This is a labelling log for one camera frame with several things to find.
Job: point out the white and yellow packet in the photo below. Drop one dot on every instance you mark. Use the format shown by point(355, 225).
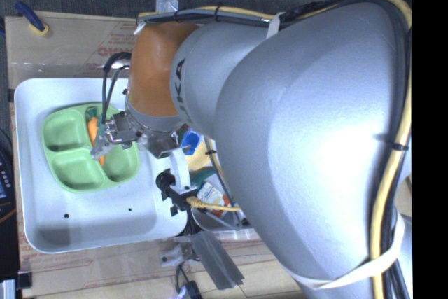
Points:
point(211, 196)

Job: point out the orange carrot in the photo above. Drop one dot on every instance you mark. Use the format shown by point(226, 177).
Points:
point(93, 129)

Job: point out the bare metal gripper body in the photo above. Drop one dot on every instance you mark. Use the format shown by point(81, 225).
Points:
point(126, 129)

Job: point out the black cylinder on white bracket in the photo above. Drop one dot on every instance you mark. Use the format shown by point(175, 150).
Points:
point(179, 168)

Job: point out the blue plastic cup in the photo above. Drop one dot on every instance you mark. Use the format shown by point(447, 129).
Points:
point(192, 141)

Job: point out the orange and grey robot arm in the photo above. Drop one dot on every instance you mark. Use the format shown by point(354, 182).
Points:
point(308, 136)

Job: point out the brown cardboard board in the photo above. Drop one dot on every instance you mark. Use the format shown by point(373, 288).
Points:
point(70, 42)

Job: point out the green divided plate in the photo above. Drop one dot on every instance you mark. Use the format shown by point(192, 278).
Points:
point(75, 168)

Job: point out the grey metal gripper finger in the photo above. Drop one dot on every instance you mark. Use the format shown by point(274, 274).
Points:
point(102, 150)

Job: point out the dark green curved object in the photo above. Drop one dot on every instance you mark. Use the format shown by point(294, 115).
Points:
point(201, 176)

